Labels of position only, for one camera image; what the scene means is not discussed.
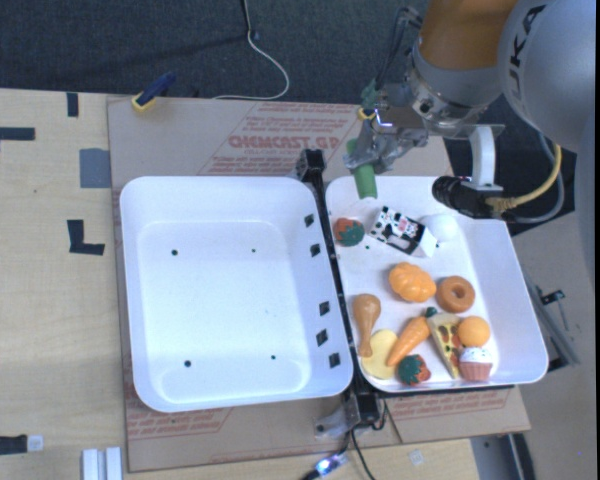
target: toy donut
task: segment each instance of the toy donut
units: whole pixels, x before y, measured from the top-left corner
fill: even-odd
[[[476,299],[476,292],[469,281],[460,276],[449,276],[438,284],[436,300],[440,307],[450,313],[467,311]]]

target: gray floor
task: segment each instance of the gray floor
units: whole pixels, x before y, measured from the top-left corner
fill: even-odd
[[[516,436],[472,440],[482,480],[583,480],[598,478],[595,295],[580,250],[576,213],[517,235],[520,264],[544,295],[564,298],[545,307],[574,358],[540,381],[521,386],[531,430]],[[541,325],[550,359],[559,363],[552,334]],[[528,448],[528,457],[520,450]]]

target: toy carrot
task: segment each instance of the toy carrot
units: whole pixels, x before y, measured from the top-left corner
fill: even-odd
[[[400,336],[398,336],[398,341],[396,341],[391,349],[391,353],[387,358],[387,366],[396,366],[403,358],[409,355],[416,346],[431,335],[431,331],[427,325],[427,317],[432,311],[436,311],[436,309],[427,308],[424,315],[409,320],[409,323],[400,333]]]

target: white tray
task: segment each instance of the white tray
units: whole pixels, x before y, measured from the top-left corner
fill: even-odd
[[[162,412],[336,395],[353,363],[315,198],[142,177],[120,199],[133,380]]]
[[[492,374],[487,382],[453,379],[433,340],[427,339],[413,353],[424,358],[432,373],[430,380],[409,387],[398,379],[380,380],[366,374],[365,377],[379,390],[391,393],[494,387],[541,379],[548,366],[547,350],[506,224],[471,219],[438,203],[431,194],[435,179],[379,176],[378,198],[370,207],[358,199],[352,177],[336,179],[327,186],[326,202],[332,224],[339,217],[356,216],[356,212],[361,218],[368,218],[387,205],[415,220],[448,213],[459,225],[456,238],[440,243],[430,258],[407,255],[370,236],[353,247],[336,244],[349,314],[352,315],[351,304],[356,295],[374,294],[382,306],[374,330],[391,329],[399,335],[409,318],[422,314],[428,306],[438,309],[439,306],[434,297],[423,303],[410,303],[396,295],[388,283],[389,271],[395,264],[401,261],[416,264],[429,272],[434,281],[449,275],[463,276],[473,284],[476,301],[461,316],[478,315],[490,323],[491,338],[486,348],[494,358]],[[350,320],[357,345],[358,330],[353,317]]]

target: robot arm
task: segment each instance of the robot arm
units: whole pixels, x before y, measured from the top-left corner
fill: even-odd
[[[430,0],[422,20],[407,11],[403,23],[420,30],[404,80],[385,83],[381,71],[363,94],[373,112],[345,165],[371,164],[381,174],[429,135],[469,139],[504,94],[531,127],[578,154],[576,212],[593,264],[596,0]],[[446,180],[434,195],[466,215],[497,218],[502,209],[491,203],[498,190]]]

